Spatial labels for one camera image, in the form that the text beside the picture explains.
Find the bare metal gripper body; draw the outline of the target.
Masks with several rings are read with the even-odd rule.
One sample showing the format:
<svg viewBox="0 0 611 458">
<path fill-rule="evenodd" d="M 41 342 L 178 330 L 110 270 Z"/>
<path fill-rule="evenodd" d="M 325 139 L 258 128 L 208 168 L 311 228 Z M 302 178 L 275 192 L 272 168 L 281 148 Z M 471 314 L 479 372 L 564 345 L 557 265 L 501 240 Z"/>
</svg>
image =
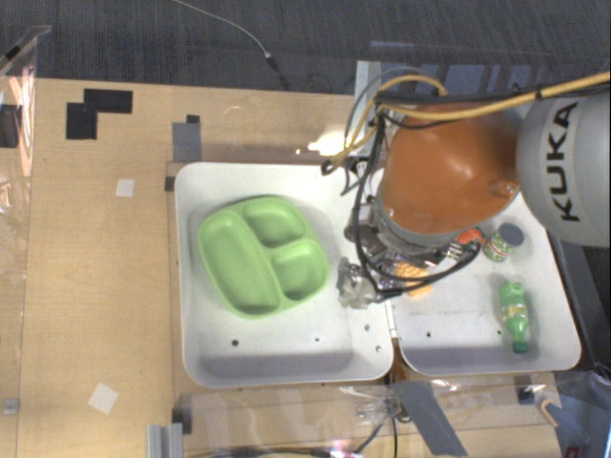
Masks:
<svg viewBox="0 0 611 458">
<path fill-rule="evenodd" d="M 426 293 L 433 283 L 434 275 L 425 267 L 388 249 L 376 255 L 365 250 L 365 260 L 361 265 L 340 258 L 337 289 L 343 307 L 366 309 L 403 295 Z"/>
</svg>

